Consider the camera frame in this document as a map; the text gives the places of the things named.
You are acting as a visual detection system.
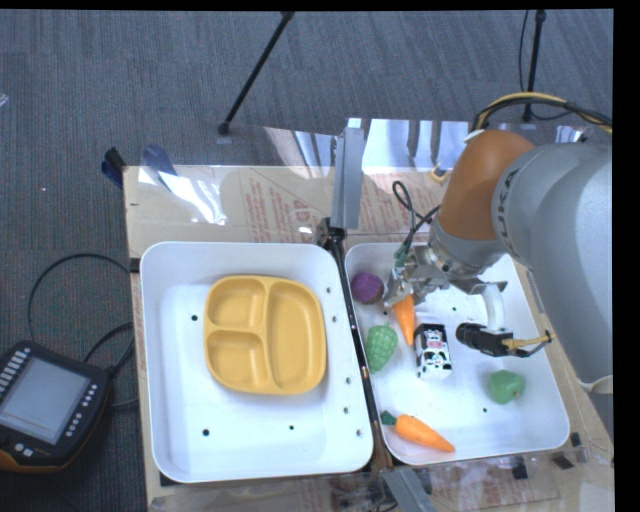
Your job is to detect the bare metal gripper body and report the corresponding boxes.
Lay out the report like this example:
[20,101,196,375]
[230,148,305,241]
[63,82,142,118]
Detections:
[392,245,482,297]

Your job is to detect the orange toy carrot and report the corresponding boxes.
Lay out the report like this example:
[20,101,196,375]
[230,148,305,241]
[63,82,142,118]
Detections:
[379,410,457,454]
[392,294,418,348]

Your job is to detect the purple toy eggplant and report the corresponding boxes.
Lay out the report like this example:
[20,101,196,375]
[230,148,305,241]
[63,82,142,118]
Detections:
[349,271,386,306]

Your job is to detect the green toy grapes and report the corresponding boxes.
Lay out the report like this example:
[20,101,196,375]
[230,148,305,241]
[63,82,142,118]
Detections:
[364,322,400,375]

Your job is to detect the cow print milk carton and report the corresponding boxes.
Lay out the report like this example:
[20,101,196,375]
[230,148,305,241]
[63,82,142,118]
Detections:
[413,322,454,381]

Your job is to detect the yellow divided plate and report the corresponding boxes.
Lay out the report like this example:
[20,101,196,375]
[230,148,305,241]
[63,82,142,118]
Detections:
[202,274,329,396]

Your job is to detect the green toy pepper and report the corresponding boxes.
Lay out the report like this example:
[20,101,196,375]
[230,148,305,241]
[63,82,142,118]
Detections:
[487,369,527,406]

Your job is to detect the white plastic tray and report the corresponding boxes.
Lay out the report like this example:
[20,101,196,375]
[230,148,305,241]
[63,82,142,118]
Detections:
[343,242,572,467]
[139,241,375,484]

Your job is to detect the brown cardboard board red print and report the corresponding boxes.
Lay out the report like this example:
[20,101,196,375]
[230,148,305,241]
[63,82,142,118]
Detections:
[122,164,614,512]

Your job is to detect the black tripod leg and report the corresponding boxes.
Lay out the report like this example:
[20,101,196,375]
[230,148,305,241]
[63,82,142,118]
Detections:
[217,10,296,136]
[521,10,547,124]

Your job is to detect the black cylinder on white bracket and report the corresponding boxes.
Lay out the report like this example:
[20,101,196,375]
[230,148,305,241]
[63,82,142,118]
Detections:
[454,281,516,358]

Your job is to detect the black block with thin wires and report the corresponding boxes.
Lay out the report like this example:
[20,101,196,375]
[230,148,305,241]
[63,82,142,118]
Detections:
[314,218,347,252]

